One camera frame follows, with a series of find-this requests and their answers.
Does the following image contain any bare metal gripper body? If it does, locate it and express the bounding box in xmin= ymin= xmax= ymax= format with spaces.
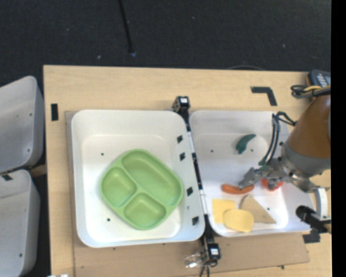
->
xmin=258 ymin=157 xmax=318 ymax=193

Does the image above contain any red round toy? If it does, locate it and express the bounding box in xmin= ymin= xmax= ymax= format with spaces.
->
xmin=260 ymin=177 xmax=284 ymax=192

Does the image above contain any orange toy sausage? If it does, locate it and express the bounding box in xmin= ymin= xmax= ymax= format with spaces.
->
xmin=221 ymin=183 xmax=255 ymax=196

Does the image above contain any white plastic tray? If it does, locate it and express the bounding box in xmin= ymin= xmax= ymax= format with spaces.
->
xmin=189 ymin=110 xmax=315 ymax=238
xmin=71 ymin=109 xmax=206 ymax=248

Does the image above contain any tan triangular bread slice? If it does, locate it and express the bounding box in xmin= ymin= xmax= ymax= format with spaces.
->
xmin=238 ymin=194 xmax=277 ymax=225

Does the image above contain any dark green toy pepper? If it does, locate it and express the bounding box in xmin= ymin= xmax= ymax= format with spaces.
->
xmin=235 ymin=133 xmax=257 ymax=155

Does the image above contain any yellow square cheese slice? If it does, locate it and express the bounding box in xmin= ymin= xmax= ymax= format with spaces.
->
xmin=211 ymin=198 xmax=237 ymax=224

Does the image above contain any yellow oval biscuit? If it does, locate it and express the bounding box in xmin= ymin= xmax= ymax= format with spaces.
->
xmin=222 ymin=208 xmax=255 ymax=233

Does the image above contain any thin black and white rod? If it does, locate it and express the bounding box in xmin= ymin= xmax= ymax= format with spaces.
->
xmin=183 ymin=108 xmax=213 ymax=244

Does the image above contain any green divided plate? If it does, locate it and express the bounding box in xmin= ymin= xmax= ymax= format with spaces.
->
xmin=99 ymin=148 xmax=185 ymax=231

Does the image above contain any black cylinder on white bracket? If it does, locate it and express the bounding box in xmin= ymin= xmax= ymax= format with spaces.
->
xmin=295 ymin=186 xmax=332 ymax=234

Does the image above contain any black block with thin wires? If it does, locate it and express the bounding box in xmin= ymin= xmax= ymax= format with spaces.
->
xmin=172 ymin=95 xmax=191 ymax=113
xmin=202 ymin=242 xmax=221 ymax=261

